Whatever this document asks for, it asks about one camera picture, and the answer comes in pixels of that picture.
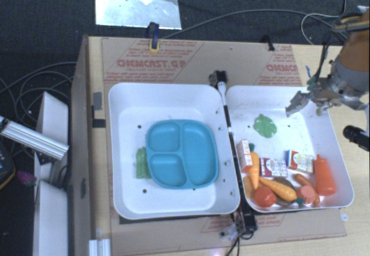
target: ketchup bottle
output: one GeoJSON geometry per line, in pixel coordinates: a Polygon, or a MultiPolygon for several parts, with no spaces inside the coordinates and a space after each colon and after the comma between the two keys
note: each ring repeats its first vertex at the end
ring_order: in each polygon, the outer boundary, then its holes
{"type": "Polygon", "coordinates": [[[319,195],[332,195],[336,192],[329,166],[326,160],[319,154],[314,161],[314,175],[316,179],[316,190],[319,195]]]}

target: orange carrot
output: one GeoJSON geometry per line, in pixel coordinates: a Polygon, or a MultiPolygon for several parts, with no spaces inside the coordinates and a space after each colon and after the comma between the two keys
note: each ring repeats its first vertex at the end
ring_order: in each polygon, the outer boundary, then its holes
{"type": "Polygon", "coordinates": [[[305,186],[305,185],[311,186],[314,189],[314,197],[315,197],[313,204],[318,205],[320,203],[319,194],[317,193],[316,189],[314,188],[310,180],[308,180],[305,176],[301,174],[295,174],[294,180],[300,183],[301,186],[305,186]]]}
{"type": "Polygon", "coordinates": [[[295,190],[289,186],[263,177],[260,177],[260,181],[263,185],[269,187],[275,194],[280,196],[285,201],[292,202],[297,199],[295,190]]]}
{"type": "Polygon", "coordinates": [[[260,157],[254,151],[250,153],[250,156],[252,157],[252,167],[249,169],[249,176],[253,188],[256,190],[258,188],[258,178],[260,177],[260,157]]]}

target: red tomato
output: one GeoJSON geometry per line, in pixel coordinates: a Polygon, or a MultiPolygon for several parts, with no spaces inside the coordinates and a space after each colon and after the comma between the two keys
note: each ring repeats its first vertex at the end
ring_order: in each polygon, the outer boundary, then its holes
{"type": "Polygon", "coordinates": [[[255,191],[254,200],[260,207],[271,207],[276,203],[276,195],[267,186],[262,186],[255,191]]]}

